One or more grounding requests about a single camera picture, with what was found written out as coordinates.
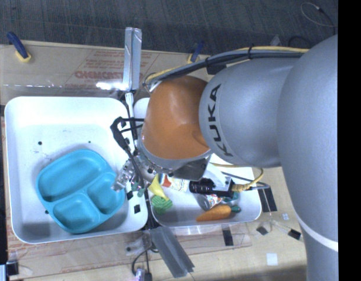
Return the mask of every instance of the blue plate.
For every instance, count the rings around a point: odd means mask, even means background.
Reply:
[[[58,225],[80,234],[102,224],[122,207],[125,191],[110,188],[116,176],[101,155],[80,149],[46,166],[36,179],[36,192]]]

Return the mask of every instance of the toy carrot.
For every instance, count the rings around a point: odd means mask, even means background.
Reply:
[[[229,217],[230,214],[231,214],[230,206],[227,204],[222,204],[222,205],[220,204],[220,205],[212,207],[210,210],[199,215],[196,218],[196,221],[202,222],[202,221],[222,220],[224,218]]]

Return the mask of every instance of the white plastic tub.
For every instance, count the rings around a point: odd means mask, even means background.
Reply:
[[[52,161],[77,149],[99,153],[118,173],[127,159],[110,131],[125,106],[112,98],[18,97],[5,108],[6,144],[12,229],[30,244],[132,232],[148,218],[143,197],[136,193],[109,220],[84,234],[61,229],[46,213],[35,184]],[[140,212],[134,207],[139,205]]]

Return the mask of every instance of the gray floor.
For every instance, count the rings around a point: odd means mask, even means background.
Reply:
[[[127,26],[142,29],[148,50],[190,52],[203,40],[202,53],[216,54],[276,36],[282,46],[309,48],[338,32],[338,0],[0,0],[1,43],[13,31],[26,40],[122,47]],[[0,262],[5,245],[0,218]]]

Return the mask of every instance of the blue divided plate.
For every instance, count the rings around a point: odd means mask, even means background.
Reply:
[[[101,155],[80,149],[46,166],[36,179],[36,192],[58,225],[80,234],[102,224],[122,207],[125,191],[110,188],[116,176]]]

